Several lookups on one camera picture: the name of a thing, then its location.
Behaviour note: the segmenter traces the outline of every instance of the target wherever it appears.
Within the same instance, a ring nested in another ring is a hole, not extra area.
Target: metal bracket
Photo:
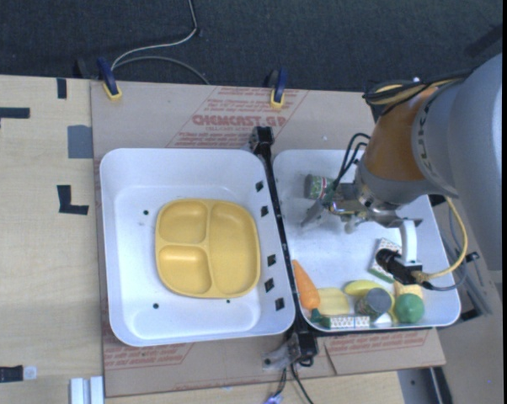
[[[104,404],[104,381],[102,376],[90,379],[70,379],[68,386],[70,404]]]
[[[282,370],[301,356],[298,335],[292,333],[287,341],[272,352],[263,354],[264,370]]]

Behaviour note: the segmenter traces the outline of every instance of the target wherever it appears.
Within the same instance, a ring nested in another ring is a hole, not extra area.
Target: yellow cable
[[[420,90],[423,90],[424,88],[440,87],[440,86],[445,85],[449,82],[458,81],[460,79],[461,79],[460,77],[451,77],[451,78],[447,78],[447,79],[441,79],[439,81],[432,82],[430,84],[424,84],[424,83],[414,84],[411,87],[405,88],[403,90],[400,89],[401,87],[404,87],[402,84],[395,83],[392,85],[386,85],[384,87],[378,88],[376,91],[366,94],[365,99],[368,104],[372,104],[372,105],[393,104],[396,102],[401,102],[402,100],[405,100],[406,98],[411,98],[416,93],[419,93]],[[389,96],[389,97],[386,97],[383,95],[381,98],[376,98],[376,95],[378,95],[379,93],[390,92],[390,90],[393,90],[393,89],[397,90],[398,92],[393,94],[392,96]]]
[[[463,239],[463,247],[462,251],[459,254],[459,258],[448,268],[443,269],[442,271],[439,271],[438,273],[432,273],[428,274],[423,271],[414,271],[411,274],[413,277],[418,281],[419,283],[423,283],[425,281],[430,281],[431,279],[437,279],[441,277],[442,275],[446,275],[454,271],[457,267],[459,267],[463,260],[465,259],[467,255],[467,247],[468,247],[468,237],[467,237],[467,231],[465,230],[465,225],[463,224],[462,218],[457,213],[456,207],[454,206],[452,200],[450,198],[446,198],[446,203],[450,207],[452,213],[456,217],[457,224],[459,225],[460,229],[462,230],[462,239]]]

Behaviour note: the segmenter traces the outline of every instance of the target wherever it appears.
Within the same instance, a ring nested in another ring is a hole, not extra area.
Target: toy vegetable
[[[309,275],[298,263],[298,261],[293,260],[292,263],[295,272],[296,287],[298,289],[298,296],[301,305],[307,310],[312,311],[313,309],[318,308],[319,304],[321,303],[319,292],[310,279]]]
[[[424,302],[415,294],[404,293],[397,297],[394,311],[401,323],[416,323],[424,315]]]

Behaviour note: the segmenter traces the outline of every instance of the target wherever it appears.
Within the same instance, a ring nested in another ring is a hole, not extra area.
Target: yellow divided plate
[[[259,281],[259,237],[242,206],[214,199],[166,204],[156,224],[160,280],[172,291],[199,298],[233,298]]]

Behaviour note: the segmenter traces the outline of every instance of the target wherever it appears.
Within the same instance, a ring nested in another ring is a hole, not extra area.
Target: toy carrot
[[[307,310],[312,311],[313,309],[318,308],[321,303],[319,292],[313,284],[312,279],[310,279],[309,275],[306,274],[306,271],[302,268],[298,261],[293,260],[292,263],[301,305]]]

